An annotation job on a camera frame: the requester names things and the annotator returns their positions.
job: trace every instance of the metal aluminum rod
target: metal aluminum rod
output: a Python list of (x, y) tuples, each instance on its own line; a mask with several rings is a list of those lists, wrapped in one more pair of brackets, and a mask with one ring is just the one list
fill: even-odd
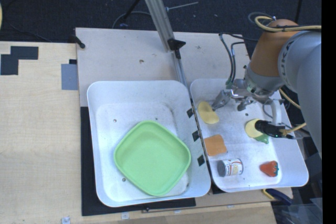
[[(150, 14), (152, 16), (152, 19), (154, 21), (155, 27), (157, 29), (157, 32), (159, 33), (161, 42), (164, 45), (164, 48), (166, 51), (171, 51), (168, 40), (169, 39), (175, 39), (174, 38), (174, 33), (167, 15), (167, 11), (163, 5), (162, 0), (145, 0), (146, 4), (148, 6), (148, 9), (150, 11)], [(181, 83), (183, 83), (187, 89), (189, 90), (183, 67), (182, 67), (182, 62), (181, 59), (179, 59), (176, 54), (174, 54), (174, 51), (172, 51), (172, 56), (174, 58), (174, 63), (175, 63), (175, 69), (177, 72), (177, 77)]]

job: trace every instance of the can label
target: can label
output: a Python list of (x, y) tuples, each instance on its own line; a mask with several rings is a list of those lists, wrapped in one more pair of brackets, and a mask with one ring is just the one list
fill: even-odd
[(220, 176), (233, 176), (241, 175), (243, 173), (244, 167), (242, 160), (236, 159), (224, 159), (217, 164), (218, 173)]

